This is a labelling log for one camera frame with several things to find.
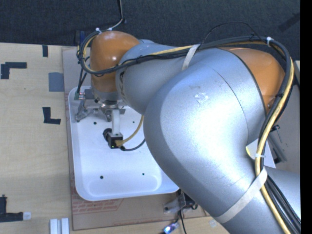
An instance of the white strap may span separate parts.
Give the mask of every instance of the white strap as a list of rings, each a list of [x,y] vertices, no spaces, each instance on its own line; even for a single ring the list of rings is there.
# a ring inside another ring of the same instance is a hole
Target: white strap
[[[190,64],[190,61],[193,57],[193,55],[195,54],[197,48],[199,47],[200,44],[195,44],[193,45],[190,49],[189,49],[189,52],[187,53],[185,59],[184,59],[184,62],[182,64],[182,71],[187,69],[189,67],[189,64]]]
[[[262,169],[260,174],[255,178],[253,183],[244,193],[244,195],[236,202],[230,209],[228,209],[224,214],[218,217],[214,217],[216,221],[220,224],[226,223],[231,220],[236,214],[238,214],[254,197],[254,195],[261,189],[267,180],[268,173],[265,168]]]

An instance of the black carpet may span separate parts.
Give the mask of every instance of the black carpet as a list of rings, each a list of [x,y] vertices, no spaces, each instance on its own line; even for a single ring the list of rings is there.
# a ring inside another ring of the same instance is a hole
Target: black carpet
[[[216,25],[243,21],[300,59],[300,0],[122,0],[122,5],[126,23],[116,30],[139,39],[189,45]],[[77,30],[89,34],[119,18],[117,0],[0,0],[0,42],[74,45]],[[251,33],[244,24],[227,24],[207,42]]]

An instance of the yellow cable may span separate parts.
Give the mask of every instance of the yellow cable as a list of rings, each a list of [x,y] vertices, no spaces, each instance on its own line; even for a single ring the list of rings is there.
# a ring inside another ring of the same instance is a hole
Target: yellow cable
[[[122,146],[124,143],[126,143],[126,142],[129,141],[129,140],[131,140],[131,139],[138,133],[138,131],[140,130],[141,125],[142,125],[142,123],[143,123],[143,119],[144,119],[144,116],[142,115],[142,116],[141,116],[140,123],[138,124],[136,130],[135,130],[134,133],[131,134],[128,138],[126,138],[126,139],[124,139],[124,140],[115,140],[115,143],[116,143],[116,146],[117,146],[117,147]]]
[[[263,132],[263,135],[261,136],[261,138],[259,140],[258,148],[257,148],[257,151],[256,151],[256,153],[258,155],[256,155],[255,162],[254,162],[256,176],[258,176],[260,174],[260,172],[261,172],[261,168],[260,168],[261,156],[260,155],[262,154],[262,150],[263,150],[263,147],[264,147],[264,145],[266,143],[266,140],[267,140],[267,137],[268,137],[268,135],[270,133],[270,130],[273,127],[276,118],[280,114],[280,111],[281,111],[282,107],[284,106],[284,104],[286,102],[286,98],[287,98],[287,96],[288,96],[288,94],[290,92],[290,89],[291,89],[291,86],[292,86],[292,83],[293,83],[293,74],[294,74],[293,60],[291,59],[290,77],[288,79],[284,95],[281,98],[280,102],[278,103],[276,109],[274,110],[274,112],[273,112],[271,118],[269,119],[269,122],[268,122],[268,124],[267,124],[267,126],[266,126],[266,128],[265,128],[265,130]],[[284,223],[282,217],[280,216],[279,212],[277,211],[277,209],[276,209],[272,199],[270,198],[270,196],[269,196],[265,186],[261,187],[261,192],[262,192],[262,195],[263,195],[265,201],[267,202],[269,208],[271,209],[272,213],[274,214],[275,219],[277,220],[277,222],[280,225],[280,227],[283,229],[284,233],[291,234],[291,232],[288,230],[286,224]]]

